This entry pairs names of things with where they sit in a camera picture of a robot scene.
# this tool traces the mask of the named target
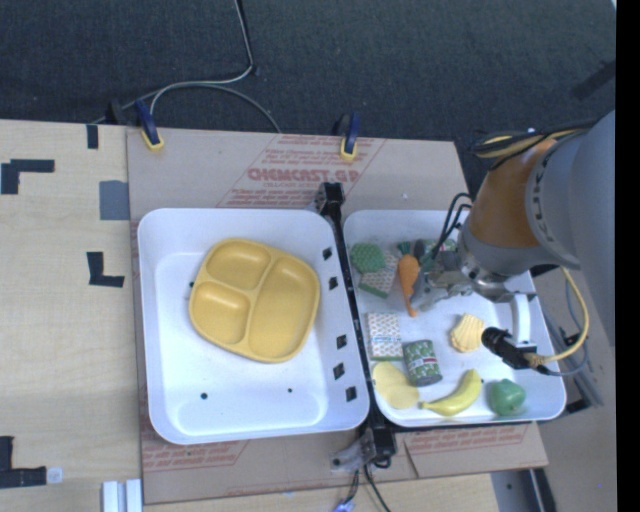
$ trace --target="blue clamp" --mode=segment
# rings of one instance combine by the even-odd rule
[[[153,120],[151,112],[141,100],[135,102],[136,110],[138,111],[138,118],[142,125],[142,138],[151,151],[158,151],[164,147],[164,140],[158,132],[156,123]]]
[[[340,156],[351,162],[355,159],[358,152],[358,144],[356,139],[358,138],[358,132],[360,131],[360,116],[354,112],[351,114],[351,120],[349,121],[349,127],[347,133],[342,139],[340,144]]]

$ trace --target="carrot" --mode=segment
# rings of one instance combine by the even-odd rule
[[[398,249],[402,253],[402,257],[398,260],[398,277],[400,278],[400,287],[402,288],[402,296],[404,304],[407,308],[409,316],[415,317],[418,312],[411,306],[411,296],[413,295],[413,286],[420,275],[420,262],[409,253],[409,243],[403,242],[398,245]]]

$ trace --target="dark background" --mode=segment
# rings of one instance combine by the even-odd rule
[[[89,123],[170,83],[238,74],[233,0],[0,3],[0,118]],[[244,0],[256,73],[231,86],[283,132],[330,134],[358,112],[368,137],[456,142],[472,193],[479,136],[615,108],[611,0]],[[135,121],[135,111],[125,111]],[[273,131],[236,96],[163,96],[160,126]]]

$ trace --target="wooden surface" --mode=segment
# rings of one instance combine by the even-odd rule
[[[99,183],[127,181],[125,131],[0,122],[0,162],[54,159],[0,195],[0,435],[15,436],[14,467],[60,467],[63,482],[0,490],[0,510],[100,510],[104,481],[140,478],[138,395],[128,221],[100,220]],[[122,288],[90,286],[86,253],[104,253]],[[401,510],[498,510],[489,475],[385,483]],[[157,511],[333,510],[345,489],[225,498]],[[358,511],[381,510],[363,485]]]

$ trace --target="white tray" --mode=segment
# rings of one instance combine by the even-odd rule
[[[405,240],[437,239],[445,216],[446,212],[441,211],[363,210],[346,219],[344,236],[348,247],[358,242],[374,242],[381,247],[394,248],[397,243]],[[436,384],[419,388],[421,400],[435,400],[449,394],[457,386],[462,374],[471,368],[478,370],[485,384],[508,378],[523,386],[527,392],[526,409],[518,416],[497,417],[488,406],[485,391],[473,406],[452,418],[443,418],[435,412],[417,407],[393,409],[376,392],[380,410],[391,422],[403,427],[431,427],[549,420],[564,410],[566,393],[562,378],[544,376],[528,369],[513,370],[484,347],[471,353],[458,352],[448,339],[449,331],[460,316],[471,313],[482,318],[486,327],[509,329],[517,341],[531,340],[537,344],[538,353],[552,354],[554,351],[540,303],[537,298],[528,301],[524,295],[535,292],[529,273],[510,280],[509,289],[523,292],[512,303],[494,304],[472,294],[439,301],[432,309],[420,312],[416,318],[411,318],[406,313],[397,278],[389,297],[382,299],[360,290],[357,287],[360,276],[353,267],[352,274],[365,341],[368,341],[365,319],[367,312],[397,312],[403,341],[427,338],[434,342],[443,379]],[[404,369],[402,362],[394,364]],[[548,367],[558,370],[557,363],[550,363]]]
[[[191,325],[190,283],[204,256],[238,237],[289,252],[318,274],[314,327],[285,363],[233,354]],[[364,421],[369,396],[325,219],[306,210],[161,209],[140,222],[138,244],[149,414],[162,437],[220,442],[348,430]]]

